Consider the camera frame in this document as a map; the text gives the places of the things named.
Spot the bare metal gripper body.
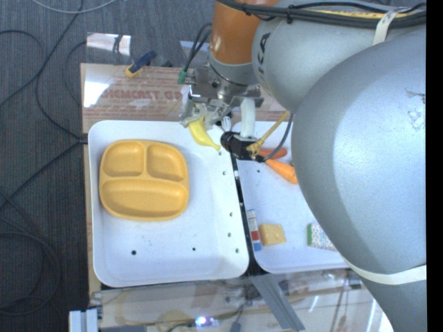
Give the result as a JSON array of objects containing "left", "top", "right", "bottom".
[{"left": 188, "top": 66, "right": 265, "bottom": 114}]

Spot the yellow banana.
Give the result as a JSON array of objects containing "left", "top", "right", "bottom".
[{"left": 188, "top": 115, "right": 222, "bottom": 152}]

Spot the orange carrot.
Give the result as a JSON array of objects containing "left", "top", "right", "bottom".
[
  {"left": 257, "top": 147, "right": 289, "bottom": 160},
  {"left": 264, "top": 158, "right": 299, "bottom": 185}
]

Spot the yellow divided plate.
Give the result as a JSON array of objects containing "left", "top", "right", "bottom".
[{"left": 98, "top": 138, "right": 191, "bottom": 222}]

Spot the white plastic tray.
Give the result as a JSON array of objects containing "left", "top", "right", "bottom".
[
  {"left": 229, "top": 120, "right": 351, "bottom": 275},
  {"left": 87, "top": 119, "right": 251, "bottom": 288}
]

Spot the yellow cheese block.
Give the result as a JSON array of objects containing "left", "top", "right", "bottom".
[{"left": 258, "top": 223, "right": 287, "bottom": 247}]

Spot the green patterned packet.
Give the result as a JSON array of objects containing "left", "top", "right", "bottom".
[{"left": 306, "top": 222, "right": 339, "bottom": 252}]

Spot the black cylinder on white bracket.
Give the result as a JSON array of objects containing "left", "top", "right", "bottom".
[{"left": 219, "top": 97, "right": 261, "bottom": 162}]

